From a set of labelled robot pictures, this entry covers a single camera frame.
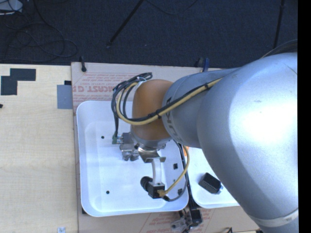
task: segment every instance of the white tray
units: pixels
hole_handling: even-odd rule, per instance
[[[132,114],[132,103],[127,102],[127,114]],[[140,185],[143,176],[152,177],[152,165],[139,157],[136,161],[125,161],[119,145],[112,144],[115,130],[111,102],[85,101],[77,108],[77,126],[80,154],[81,203],[91,216],[114,216],[146,212],[179,211],[188,204],[189,195],[185,191],[179,199],[166,202],[153,199]],[[119,122],[119,133],[129,132],[130,125]],[[181,174],[182,161],[179,149],[173,141],[160,150],[165,156],[162,165],[162,182],[167,189]],[[218,194],[211,194],[198,182],[206,173],[217,177],[211,170],[201,149],[190,148],[188,168],[192,196],[204,208],[235,206],[238,203],[226,188]],[[177,196],[178,189],[184,187],[185,178],[172,189],[168,196]]]

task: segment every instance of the yellow cable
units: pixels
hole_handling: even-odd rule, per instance
[[[178,177],[178,179],[167,189],[167,190],[158,190],[158,194],[160,195],[160,197],[164,197],[165,195],[167,195],[176,185],[178,182],[180,182],[180,180],[182,179],[182,177],[185,175],[185,173],[187,172],[188,170],[188,166],[189,166],[189,161],[190,161],[190,157],[189,157],[189,152],[188,152],[188,149],[186,147],[184,147],[184,151],[186,152],[187,154],[187,164],[185,166],[185,169],[184,171],[180,174],[180,176]]]
[[[175,108],[178,107],[179,105],[183,104],[184,102],[188,101],[189,99],[191,99],[191,98],[194,97],[195,95],[199,94],[200,92],[205,91],[205,90],[208,89],[208,88],[211,88],[213,85],[215,85],[215,84],[216,84],[219,80],[221,80],[221,79],[222,79],[222,78],[217,79],[217,80],[214,80],[214,81],[212,81],[212,82],[209,82],[209,83],[207,84],[207,86],[202,86],[202,87],[196,89],[195,91],[191,92],[190,94],[188,94],[187,96],[185,96],[183,99],[181,99],[181,100],[178,101],[177,103],[175,103],[175,104],[173,104],[172,106],[170,106],[170,107],[166,108],[165,110],[161,111],[158,115],[155,115],[155,116],[153,116],[153,117],[151,117],[151,118],[149,118],[149,119],[146,119],[146,120],[144,120],[144,121],[139,121],[139,122],[138,122],[138,121],[136,122],[136,121],[128,120],[128,119],[126,119],[126,118],[122,115],[122,113],[120,112],[120,109],[119,109],[120,103],[121,103],[121,96],[119,96],[119,97],[118,97],[118,101],[117,101],[117,106],[116,106],[116,111],[117,111],[118,117],[119,117],[120,119],[122,119],[124,122],[127,122],[127,123],[132,124],[132,125],[144,125],[144,124],[147,124],[147,123],[151,123],[151,122],[157,120],[157,119],[158,119],[158,116],[162,116],[162,115],[168,113],[169,111],[175,109]],[[126,88],[125,91],[127,91],[130,87],[136,85],[137,83],[138,83],[138,82],[132,83],[129,87]]]

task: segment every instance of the wooden board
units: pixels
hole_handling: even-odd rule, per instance
[[[70,66],[0,65],[36,69],[0,96],[0,232],[78,232],[72,110],[57,108],[57,85]]]

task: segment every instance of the black object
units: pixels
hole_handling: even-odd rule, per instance
[[[82,210],[82,214],[88,215],[88,214],[86,213],[86,211],[85,211],[83,208],[82,208],[81,210]]]
[[[149,183],[149,182],[152,182],[152,180],[153,180],[152,178],[150,178],[148,176],[144,176],[144,177],[141,178],[140,184],[144,188],[144,190],[148,192],[148,195],[151,198],[159,199],[161,197],[158,194],[158,190],[164,190],[165,189],[165,185],[164,184],[160,184],[160,185],[157,185],[157,186],[153,186],[153,185],[151,185]]]
[[[121,26],[118,28],[118,30],[115,32],[115,34],[111,37],[111,39],[107,43],[107,48],[110,48],[112,45],[112,42],[116,39],[118,34],[122,31],[122,29],[125,27],[125,25],[128,23],[128,21],[132,18],[132,16],[135,14],[136,10],[141,6],[142,2],[144,0],[139,0],[138,4],[135,6],[135,8],[132,10],[132,12],[128,15],[128,17],[125,19],[125,21],[121,24]]]
[[[199,209],[190,210],[192,226],[198,226],[200,223],[203,222],[202,215]]]
[[[202,72],[207,72],[209,68],[209,59],[200,57],[194,64],[194,67],[202,67]]]
[[[278,14],[278,21],[277,21],[277,27],[276,27],[276,36],[275,36],[274,44],[273,44],[273,48],[274,49],[277,46],[278,35],[279,35],[279,32],[280,32],[280,28],[281,28],[281,21],[282,21],[282,16],[283,16],[284,8],[285,8],[285,0],[281,0],[280,12]]]
[[[212,194],[218,193],[222,187],[221,182],[209,173],[203,175],[199,185]]]
[[[36,69],[11,68],[10,76],[1,76],[1,95],[17,95],[18,81],[35,81]]]
[[[84,58],[83,58],[83,56],[80,56],[80,59],[79,59],[79,61],[81,62],[81,64],[82,64],[82,72],[86,72],[86,65],[85,65],[85,63],[84,63]]]

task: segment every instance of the brown rubber cover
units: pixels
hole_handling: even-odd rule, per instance
[[[140,85],[133,99],[132,117],[145,117],[162,107],[166,91],[172,85],[167,80],[149,80]],[[160,140],[170,137],[161,119],[145,125],[132,125],[134,133],[145,140]]]

